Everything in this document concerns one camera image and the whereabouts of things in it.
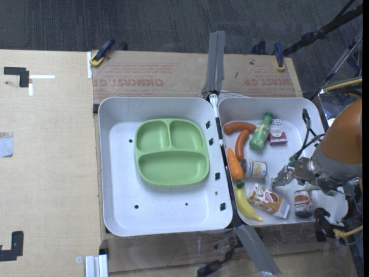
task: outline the green bottle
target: green bottle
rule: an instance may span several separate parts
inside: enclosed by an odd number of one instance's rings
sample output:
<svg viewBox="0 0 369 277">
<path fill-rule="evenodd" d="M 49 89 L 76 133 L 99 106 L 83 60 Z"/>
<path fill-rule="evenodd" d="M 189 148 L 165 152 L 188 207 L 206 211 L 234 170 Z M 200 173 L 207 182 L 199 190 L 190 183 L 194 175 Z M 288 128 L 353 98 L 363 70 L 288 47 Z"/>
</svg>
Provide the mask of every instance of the green bottle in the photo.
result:
<svg viewBox="0 0 369 277">
<path fill-rule="evenodd" d="M 250 140 L 251 149 L 257 151 L 263 150 L 264 143 L 268 138 L 270 132 L 270 123 L 272 119 L 273 119 L 272 113 L 267 112 L 264 114 L 264 120 L 256 126 L 253 137 Z"/>
</svg>

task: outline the carrot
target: carrot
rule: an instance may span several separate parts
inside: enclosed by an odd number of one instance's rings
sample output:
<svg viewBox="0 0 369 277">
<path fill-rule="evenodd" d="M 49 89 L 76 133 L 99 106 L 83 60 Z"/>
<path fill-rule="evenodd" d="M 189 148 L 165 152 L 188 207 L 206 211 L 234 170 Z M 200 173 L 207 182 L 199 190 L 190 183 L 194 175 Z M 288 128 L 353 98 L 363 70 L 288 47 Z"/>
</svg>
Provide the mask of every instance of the carrot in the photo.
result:
<svg viewBox="0 0 369 277">
<path fill-rule="evenodd" d="M 242 179 L 244 173 L 240 163 L 237 160 L 236 155 L 233 153 L 231 148 L 228 148 L 227 151 L 228 151 L 228 165 L 229 170 L 231 172 L 232 180 L 236 181 L 238 178 Z"/>
<path fill-rule="evenodd" d="M 240 135 L 238 136 L 236 140 L 235 152 L 236 152 L 236 157 L 238 161 L 241 161 L 244 158 L 243 146 L 249 134 L 250 132 L 247 129 L 243 129 L 243 131 L 241 131 Z"/>
<path fill-rule="evenodd" d="M 237 130 L 247 129 L 249 132 L 254 132 L 256 126 L 247 122 L 232 122 L 223 127 L 223 131 L 225 134 L 231 134 Z"/>
</svg>

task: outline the toy banana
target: toy banana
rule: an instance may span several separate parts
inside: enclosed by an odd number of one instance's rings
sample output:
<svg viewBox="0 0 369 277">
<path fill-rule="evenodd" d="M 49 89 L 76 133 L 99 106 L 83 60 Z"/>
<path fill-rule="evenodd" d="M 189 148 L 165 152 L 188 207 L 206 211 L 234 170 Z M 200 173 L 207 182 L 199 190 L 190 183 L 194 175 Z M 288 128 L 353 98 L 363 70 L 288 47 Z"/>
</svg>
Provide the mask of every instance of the toy banana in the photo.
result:
<svg viewBox="0 0 369 277">
<path fill-rule="evenodd" d="M 247 201 L 244 182 L 241 179 L 236 180 L 235 197 L 238 210 L 244 216 L 257 219 L 259 222 L 263 220 L 263 217 L 259 216 L 251 204 Z"/>
</svg>

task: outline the can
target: can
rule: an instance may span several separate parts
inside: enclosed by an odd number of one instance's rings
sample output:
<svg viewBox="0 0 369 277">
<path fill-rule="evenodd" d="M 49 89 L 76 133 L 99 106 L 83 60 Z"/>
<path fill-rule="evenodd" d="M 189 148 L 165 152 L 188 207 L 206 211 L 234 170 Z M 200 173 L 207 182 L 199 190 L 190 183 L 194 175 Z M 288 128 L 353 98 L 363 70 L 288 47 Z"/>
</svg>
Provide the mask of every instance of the can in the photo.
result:
<svg viewBox="0 0 369 277">
<path fill-rule="evenodd" d="M 266 176 L 266 162 L 246 160 L 244 165 L 244 176 L 250 178 L 265 178 Z"/>
<path fill-rule="evenodd" d="M 311 192 L 298 190 L 295 192 L 295 215 L 300 218 L 309 218 L 313 214 Z"/>
</svg>

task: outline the wooden surface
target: wooden surface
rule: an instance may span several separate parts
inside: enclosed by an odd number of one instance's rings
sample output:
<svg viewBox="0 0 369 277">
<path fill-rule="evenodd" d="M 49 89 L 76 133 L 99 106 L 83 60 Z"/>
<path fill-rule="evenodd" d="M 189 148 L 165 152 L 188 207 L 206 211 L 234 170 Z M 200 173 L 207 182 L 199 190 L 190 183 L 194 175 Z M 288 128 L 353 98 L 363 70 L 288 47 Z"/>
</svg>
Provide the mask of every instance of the wooden surface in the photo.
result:
<svg viewBox="0 0 369 277">
<path fill-rule="evenodd" d="M 3 66 L 25 67 L 34 95 L 0 72 L 0 132 L 14 133 L 11 158 L 0 158 L 0 245 L 24 232 L 23 256 L 0 262 L 0 276 L 83 276 L 77 256 L 101 244 L 92 80 L 86 53 L 0 50 Z M 283 276 L 356 276 L 349 249 L 282 254 Z M 195 276 L 199 265 L 112 276 Z M 232 260 L 212 276 L 259 276 L 250 259 Z"/>
</svg>

